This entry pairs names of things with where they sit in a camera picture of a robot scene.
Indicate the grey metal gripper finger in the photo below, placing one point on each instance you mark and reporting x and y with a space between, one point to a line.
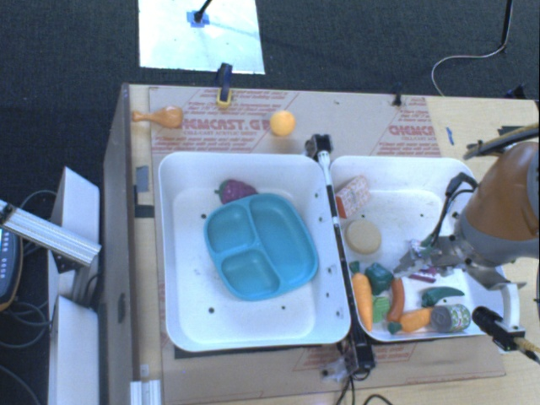
418 249
406 265

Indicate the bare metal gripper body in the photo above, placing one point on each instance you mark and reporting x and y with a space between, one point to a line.
453 252

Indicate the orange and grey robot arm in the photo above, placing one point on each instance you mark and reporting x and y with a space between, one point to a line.
502 201

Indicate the dark green pepper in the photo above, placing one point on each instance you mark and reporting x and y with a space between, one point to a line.
379 278

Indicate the white plastic tray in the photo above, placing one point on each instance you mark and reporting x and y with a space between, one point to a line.
415 217
181 293

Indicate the orange sausage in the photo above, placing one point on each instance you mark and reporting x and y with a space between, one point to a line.
397 300

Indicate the green chili pepper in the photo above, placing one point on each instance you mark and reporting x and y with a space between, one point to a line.
439 295

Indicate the beige round biscuit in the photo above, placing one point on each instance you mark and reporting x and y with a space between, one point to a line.
363 237

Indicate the orange carrot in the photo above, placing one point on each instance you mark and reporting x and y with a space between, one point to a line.
415 320
363 298

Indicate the small green printed can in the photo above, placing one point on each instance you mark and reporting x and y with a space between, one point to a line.
451 318

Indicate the thin black and white rod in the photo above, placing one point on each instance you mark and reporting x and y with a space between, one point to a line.
333 209

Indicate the brown cardboard board red print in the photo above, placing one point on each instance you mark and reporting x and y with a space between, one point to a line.
358 118

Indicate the blue divided plate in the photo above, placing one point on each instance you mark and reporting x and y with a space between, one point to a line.
261 247

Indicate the orange ball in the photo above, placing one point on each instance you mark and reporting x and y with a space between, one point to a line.
282 122

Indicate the orange chicken drumstick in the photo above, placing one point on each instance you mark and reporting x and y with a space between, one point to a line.
165 117

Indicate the black cylinder on white bracket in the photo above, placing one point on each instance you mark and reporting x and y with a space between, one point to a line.
500 325

